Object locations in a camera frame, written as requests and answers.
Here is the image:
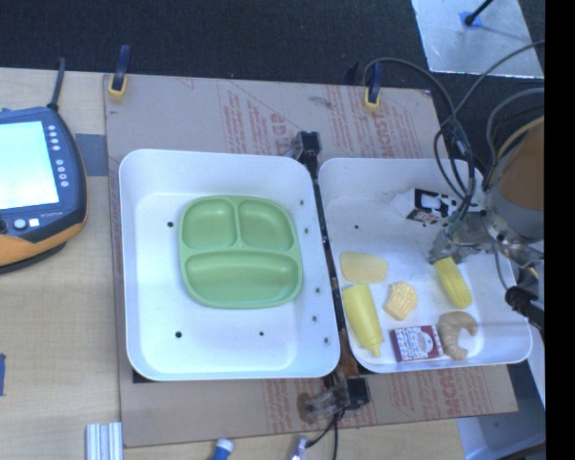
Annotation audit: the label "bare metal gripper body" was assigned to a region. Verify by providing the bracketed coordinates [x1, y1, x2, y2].
[441, 208, 545, 264]

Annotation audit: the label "white plastic tray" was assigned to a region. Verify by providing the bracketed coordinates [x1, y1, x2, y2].
[118, 148, 342, 383]
[316, 156, 534, 375]

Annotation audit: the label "yellow corn cob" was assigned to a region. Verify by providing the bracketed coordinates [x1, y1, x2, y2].
[432, 255, 473, 311]

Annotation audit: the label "white and black carton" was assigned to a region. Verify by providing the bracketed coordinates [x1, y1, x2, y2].
[389, 187, 463, 225]

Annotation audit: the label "yellow toy fries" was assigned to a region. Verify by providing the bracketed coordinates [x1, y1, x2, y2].
[383, 281, 420, 322]

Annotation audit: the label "beige croissant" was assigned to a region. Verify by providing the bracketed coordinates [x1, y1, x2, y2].
[435, 310, 480, 360]

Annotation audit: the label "red small carton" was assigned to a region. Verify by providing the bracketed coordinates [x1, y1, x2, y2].
[389, 324, 446, 364]

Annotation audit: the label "yellow mustard bottle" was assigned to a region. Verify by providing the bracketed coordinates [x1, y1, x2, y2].
[340, 283, 385, 359]

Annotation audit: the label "thin black rod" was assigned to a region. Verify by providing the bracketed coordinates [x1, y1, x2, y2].
[306, 156, 350, 380]

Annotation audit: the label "green divided plate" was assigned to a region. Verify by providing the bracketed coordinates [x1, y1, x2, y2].
[177, 195, 305, 311]

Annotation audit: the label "brown cardboard board red print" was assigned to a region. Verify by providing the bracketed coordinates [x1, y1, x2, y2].
[102, 73, 520, 449]

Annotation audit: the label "black cylinder on white bracket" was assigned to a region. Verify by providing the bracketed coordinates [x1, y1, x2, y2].
[503, 257, 546, 332]

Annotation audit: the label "black block with thin wires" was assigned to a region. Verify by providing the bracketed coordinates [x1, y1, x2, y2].
[294, 130, 323, 161]
[345, 376, 371, 409]

